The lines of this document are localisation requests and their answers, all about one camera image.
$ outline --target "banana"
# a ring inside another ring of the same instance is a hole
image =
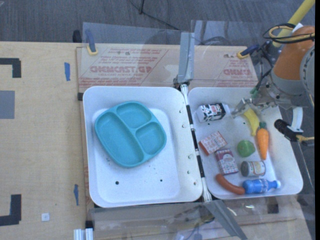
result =
[[[257,129],[259,128],[259,122],[260,122],[258,116],[250,107],[246,112],[243,113],[243,115],[249,120],[249,123],[251,126],[251,135],[256,136]]]

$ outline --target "yellow pole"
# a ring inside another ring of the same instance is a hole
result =
[[[307,12],[314,6],[316,3],[316,0],[304,0],[303,3],[300,5],[298,10],[293,14],[291,19],[289,19],[288,23],[297,25],[307,14]],[[277,35],[278,38],[282,38],[285,36],[289,36],[291,33],[291,30],[289,29],[282,29],[280,33]],[[281,43],[278,42],[272,42],[274,47],[280,47]]]

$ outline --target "green lime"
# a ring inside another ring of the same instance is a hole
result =
[[[238,153],[241,157],[246,158],[256,151],[254,144],[249,140],[241,140],[237,146]]]

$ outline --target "sausage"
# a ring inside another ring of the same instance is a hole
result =
[[[221,173],[218,173],[215,176],[215,179],[224,189],[232,193],[235,193],[237,195],[244,195],[246,192],[242,186],[236,186],[227,181],[227,179]]]

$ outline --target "teal tray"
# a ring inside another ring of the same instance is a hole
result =
[[[95,120],[94,129],[109,156],[126,168],[153,158],[167,142],[158,119],[137,101],[124,102],[106,110]]]

